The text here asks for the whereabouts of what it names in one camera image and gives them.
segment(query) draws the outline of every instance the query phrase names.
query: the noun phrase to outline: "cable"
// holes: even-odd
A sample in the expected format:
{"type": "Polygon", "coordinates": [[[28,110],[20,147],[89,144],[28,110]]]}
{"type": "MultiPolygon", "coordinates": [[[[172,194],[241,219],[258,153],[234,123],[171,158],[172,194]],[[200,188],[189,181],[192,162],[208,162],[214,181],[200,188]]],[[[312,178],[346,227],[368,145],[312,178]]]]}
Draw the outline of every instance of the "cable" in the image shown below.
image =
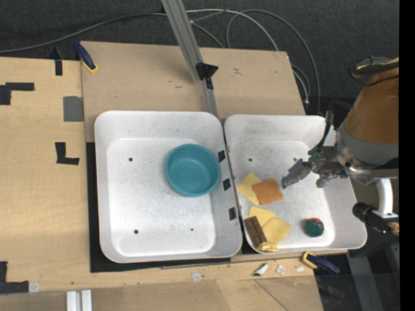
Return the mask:
{"type": "MultiPolygon", "coordinates": [[[[15,52],[24,52],[24,51],[29,51],[29,50],[32,50],[32,49],[38,49],[38,48],[41,48],[41,47],[45,47],[45,46],[48,46],[48,45],[52,45],[52,44],[55,44],[55,43],[73,38],[73,37],[78,36],[80,34],[83,34],[85,32],[88,32],[88,31],[91,31],[93,29],[99,28],[103,25],[107,25],[107,24],[110,24],[110,23],[115,23],[115,22],[118,22],[118,21],[123,21],[123,20],[126,20],[126,19],[141,18],[141,17],[147,17],[147,16],[167,17],[167,14],[148,12],[148,13],[130,14],[130,15],[126,15],[126,16],[115,17],[113,19],[109,19],[107,21],[103,21],[103,22],[94,24],[90,27],[81,29],[79,31],[73,32],[73,33],[68,34],[66,36],[63,36],[61,38],[57,38],[55,40],[46,41],[44,43],[40,43],[40,44],[36,44],[36,45],[20,47],[20,48],[17,48],[17,49],[8,49],[8,50],[5,50],[5,51],[0,51],[0,54],[10,54],[10,53],[15,53],[15,52]]],[[[197,28],[197,29],[201,30],[202,32],[206,33],[208,36],[210,36],[220,47],[225,48],[225,46],[216,37],[214,37],[214,35],[212,35],[210,32],[208,32],[205,28],[201,27],[200,25],[197,25],[196,23],[193,23],[192,25],[195,28],[197,28]]]]}
{"type": "MultiPolygon", "coordinates": [[[[280,17],[280,16],[278,16],[276,14],[273,14],[271,12],[268,12],[266,10],[249,9],[249,10],[242,11],[240,14],[244,14],[245,15],[246,13],[262,13],[262,14],[266,14],[266,15],[272,16],[272,17],[278,19],[279,21],[283,22],[284,24],[286,24],[286,26],[288,26],[297,35],[297,37],[299,37],[299,39],[303,43],[305,49],[307,50],[307,53],[308,53],[308,55],[310,57],[310,60],[311,60],[311,63],[313,64],[314,75],[315,75],[315,78],[316,78],[317,99],[318,99],[318,102],[317,102],[317,115],[319,115],[320,114],[320,79],[318,77],[317,66],[316,66],[316,63],[315,63],[313,54],[311,53],[311,50],[310,50],[309,46],[307,45],[307,43],[305,42],[305,40],[303,39],[303,37],[301,36],[301,34],[288,21],[285,21],[282,17],[280,17]]],[[[228,23],[228,27],[226,29],[227,37],[228,37],[228,30],[230,28],[230,25],[231,25],[232,21],[236,17],[237,16],[234,16],[230,20],[230,22],[228,23]]]]}
{"type": "Polygon", "coordinates": [[[304,94],[305,94],[304,104],[306,105],[306,108],[308,108],[308,106],[310,104],[310,102],[309,102],[309,95],[310,95],[310,90],[311,90],[310,81],[307,78],[307,76],[304,74],[304,72],[300,68],[298,68],[296,65],[294,65],[292,63],[291,64],[291,67],[292,67],[293,71],[297,70],[297,72],[299,72],[301,74],[301,76],[305,80],[305,83],[307,84],[307,86],[305,86],[304,83],[300,81],[300,83],[302,84],[303,88],[305,89],[304,90],[304,94]]]}
{"type": "Polygon", "coordinates": [[[305,84],[304,84],[303,80],[301,79],[301,77],[300,77],[300,76],[298,76],[298,74],[296,73],[296,71],[295,71],[294,69],[292,70],[292,73],[294,74],[294,76],[295,76],[295,77],[298,79],[298,81],[300,82],[301,87],[302,87],[302,88],[303,88],[303,90],[304,90],[304,95],[305,95],[304,104],[308,105],[308,104],[309,104],[309,96],[308,96],[308,94],[307,94],[307,88],[306,88],[306,86],[305,86],[305,84]]]}
{"type": "Polygon", "coordinates": [[[366,83],[360,82],[358,78],[363,76],[371,76],[373,74],[382,73],[383,71],[392,70],[399,67],[399,58],[389,59],[383,56],[370,56],[367,59],[364,59],[359,62],[351,63],[348,67],[348,73],[352,79],[362,86],[374,86],[378,83],[384,82],[386,80],[392,80],[399,77],[399,74],[396,76],[391,76],[387,78],[382,78],[376,82],[366,83]]]}
{"type": "MultiPolygon", "coordinates": [[[[272,45],[274,46],[275,50],[277,50],[277,51],[279,50],[276,42],[272,39],[272,37],[268,33],[268,31],[259,22],[257,22],[255,19],[253,19],[252,17],[250,17],[248,15],[243,14],[242,12],[236,12],[234,10],[228,10],[228,9],[198,9],[198,10],[188,10],[187,11],[187,13],[197,13],[197,12],[215,12],[215,13],[212,14],[212,15],[209,15],[209,16],[202,17],[200,19],[196,19],[194,21],[200,21],[201,19],[206,19],[206,18],[216,16],[216,15],[221,14],[221,13],[235,14],[234,17],[237,17],[237,16],[245,17],[246,19],[249,19],[251,22],[255,23],[265,33],[265,35],[268,37],[268,39],[271,41],[272,45]]],[[[226,43],[227,43],[228,48],[230,49],[231,46],[230,46],[228,33],[226,33],[226,43]]]]}
{"type": "Polygon", "coordinates": [[[199,24],[196,24],[195,22],[190,22],[190,24],[201,30],[202,32],[204,32],[205,34],[207,34],[210,38],[212,38],[221,48],[225,49],[225,45],[223,45],[218,38],[216,38],[214,35],[212,35],[212,33],[210,33],[209,31],[207,31],[205,28],[201,27],[199,24]]]}
{"type": "MultiPolygon", "coordinates": [[[[196,20],[191,20],[190,23],[196,29],[201,30],[202,32],[204,32],[205,34],[207,34],[213,41],[215,41],[218,44],[219,47],[225,48],[225,46],[212,33],[210,33],[205,28],[203,28],[200,25],[198,25],[197,23],[195,23],[195,21],[200,21],[201,19],[206,19],[206,18],[215,16],[215,15],[218,15],[218,14],[222,14],[222,13],[234,14],[235,16],[228,23],[228,27],[227,27],[227,31],[226,31],[226,41],[227,41],[228,47],[230,48],[230,39],[229,39],[229,28],[230,28],[230,24],[233,21],[233,19],[235,19],[235,17],[237,17],[237,16],[245,17],[246,19],[249,19],[251,22],[253,22],[254,24],[256,24],[265,33],[265,35],[268,37],[268,39],[271,41],[272,45],[274,46],[275,50],[278,51],[278,46],[276,45],[276,42],[272,39],[271,35],[264,28],[264,26],[262,26],[259,22],[257,22],[252,17],[243,14],[242,12],[236,12],[234,10],[226,10],[226,9],[201,9],[201,10],[188,10],[187,11],[187,13],[197,13],[197,12],[214,12],[213,14],[210,14],[208,16],[200,17],[200,18],[198,18],[196,20]]],[[[27,47],[20,47],[18,49],[9,49],[9,50],[5,50],[5,51],[0,51],[0,54],[9,54],[9,53],[13,53],[13,52],[23,52],[23,51],[29,51],[31,49],[37,49],[37,48],[40,48],[40,47],[52,45],[54,43],[58,43],[60,41],[64,41],[64,40],[73,38],[75,36],[78,36],[79,34],[83,34],[85,32],[91,31],[91,30],[93,30],[95,28],[101,27],[103,25],[107,25],[107,24],[110,24],[110,23],[114,23],[114,22],[122,21],[122,20],[126,20],[126,19],[139,18],[139,17],[147,17],[147,16],[167,17],[166,14],[164,14],[164,13],[158,13],[158,12],[147,12],[147,13],[130,14],[130,15],[126,15],[126,16],[115,17],[113,19],[109,19],[107,21],[103,21],[103,22],[94,24],[94,25],[92,25],[90,27],[81,29],[81,30],[79,30],[77,32],[68,34],[68,35],[66,35],[64,37],[61,37],[61,38],[58,38],[58,39],[55,39],[55,40],[51,40],[51,41],[47,41],[45,43],[40,43],[40,44],[31,45],[31,46],[27,46],[27,47]]],[[[306,77],[306,75],[303,73],[303,71],[300,68],[298,68],[298,67],[296,67],[294,65],[292,65],[292,66],[297,70],[297,72],[299,72],[305,78],[305,80],[307,82],[307,85],[305,85],[304,84],[304,81],[302,80],[302,78],[298,75],[298,73],[295,70],[293,70],[294,76],[298,79],[299,83],[301,84],[301,86],[302,86],[302,88],[304,90],[304,95],[305,95],[305,101],[304,102],[305,102],[305,104],[308,105],[308,103],[309,103],[309,93],[310,93],[310,90],[311,90],[309,80],[308,80],[308,78],[306,77]]]]}
{"type": "Polygon", "coordinates": [[[352,105],[348,104],[347,102],[344,102],[342,100],[334,99],[329,104],[329,110],[333,111],[334,104],[338,104],[340,107],[343,107],[344,109],[346,109],[348,111],[351,110],[351,108],[353,107],[352,105]]]}

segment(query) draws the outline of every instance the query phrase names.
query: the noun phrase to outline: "clamp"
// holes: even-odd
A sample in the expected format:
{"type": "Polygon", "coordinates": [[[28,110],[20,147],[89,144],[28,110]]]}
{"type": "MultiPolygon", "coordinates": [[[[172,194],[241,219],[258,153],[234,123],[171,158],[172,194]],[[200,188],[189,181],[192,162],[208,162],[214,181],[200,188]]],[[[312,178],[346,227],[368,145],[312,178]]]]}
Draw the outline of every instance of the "clamp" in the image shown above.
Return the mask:
{"type": "Polygon", "coordinates": [[[91,74],[95,74],[98,71],[99,67],[96,63],[94,63],[87,50],[85,50],[85,48],[79,43],[73,44],[73,49],[75,50],[77,55],[79,55],[79,58],[82,60],[82,64],[84,65],[84,67],[91,74]]]}
{"type": "Polygon", "coordinates": [[[312,269],[322,268],[323,270],[326,270],[330,274],[339,274],[340,268],[335,266],[332,262],[316,256],[314,253],[311,253],[310,251],[306,251],[302,258],[302,262],[306,264],[308,267],[312,269]]]}

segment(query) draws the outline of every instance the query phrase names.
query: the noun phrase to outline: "black tape marking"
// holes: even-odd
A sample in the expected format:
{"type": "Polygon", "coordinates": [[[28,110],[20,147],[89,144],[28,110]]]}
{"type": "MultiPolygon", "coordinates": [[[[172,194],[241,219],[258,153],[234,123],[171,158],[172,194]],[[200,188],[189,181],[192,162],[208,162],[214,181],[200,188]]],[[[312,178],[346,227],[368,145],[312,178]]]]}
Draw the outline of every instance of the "black tape marking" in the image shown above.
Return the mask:
{"type": "Polygon", "coordinates": [[[76,96],[64,97],[64,121],[82,122],[84,120],[84,102],[76,96]]]}
{"type": "Polygon", "coordinates": [[[54,74],[56,76],[62,76],[64,74],[64,69],[62,67],[62,61],[61,60],[55,60],[54,61],[54,74]]]}
{"type": "Polygon", "coordinates": [[[0,262],[0,295],[27,293],[29,291],[29,282],[6,282],[7,262],[0,262]]]}
{"type": "Polygon", "coordinates": [[[65,165],[78,165],[79,164],[79,158],[67,158],[66,157],[66,143],[56,142],[54,145],[56,147],[56,155],[58,156],[56,163],[61,163],[65,165]]]}
{"type": "Polygon", "coordinates": [[[10,105],[12,92],[6,86],[0,86],[0,105],[10,105]]]}
{"type": "Polygon", "coordinates": [[[10,105],[12,91],[34,91],[34,83],[6,83],[0,86],[0,105],[10,105]]]}
{"type": "Polygon", "coordinates": [[[222,162],[225,159],[225,150],[218,152],[219,162],[222,162]]]}
{"type": "Polygon", "coordinates": [[[229,220],[232,221],[233,219],[236,219],[236,208],[231,207],[229,209],[229,220]]]}
{"type": "Polygon", "coordinates": [[[227,191],[231,187],[231,180],[225,179],[223,181],[223,190],[227,191]]]}

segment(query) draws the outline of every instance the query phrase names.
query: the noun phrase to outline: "teal bowl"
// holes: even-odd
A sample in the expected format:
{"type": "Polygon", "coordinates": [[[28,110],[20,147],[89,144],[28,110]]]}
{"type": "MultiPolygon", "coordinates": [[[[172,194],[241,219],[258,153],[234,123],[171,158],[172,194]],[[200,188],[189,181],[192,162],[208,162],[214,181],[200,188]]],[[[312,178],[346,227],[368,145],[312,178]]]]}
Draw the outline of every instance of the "teal bowl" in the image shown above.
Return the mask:
{"type": "Polygon", "coordinates": [[[211,192],[220,180],[218,159],[200,145],[184,144],[167,157],[166,177],[182,196],[197,197],[211,192]]]}

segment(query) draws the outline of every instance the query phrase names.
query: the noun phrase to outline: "metal pole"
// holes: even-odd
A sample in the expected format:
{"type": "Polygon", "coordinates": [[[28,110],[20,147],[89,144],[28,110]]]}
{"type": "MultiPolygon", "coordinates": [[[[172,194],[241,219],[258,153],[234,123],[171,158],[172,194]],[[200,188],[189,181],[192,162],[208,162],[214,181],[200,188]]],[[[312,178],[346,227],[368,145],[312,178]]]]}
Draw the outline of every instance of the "metal pole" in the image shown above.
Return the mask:
{"type": "Polygon", "coordinates": [[[183,56],[190,70],[194,82],[202,80],[202,90],[207,110],[218,116],[213,86],[211,86],[210,76],[208,77],[209,85],[206,78],[198,74],[196,66],[203,63],[202,55],[196,42],[195,34],[190,26],[182,0],[161,0],[163,7],[169,18],[174,35],[182,50],[183,56]]]}

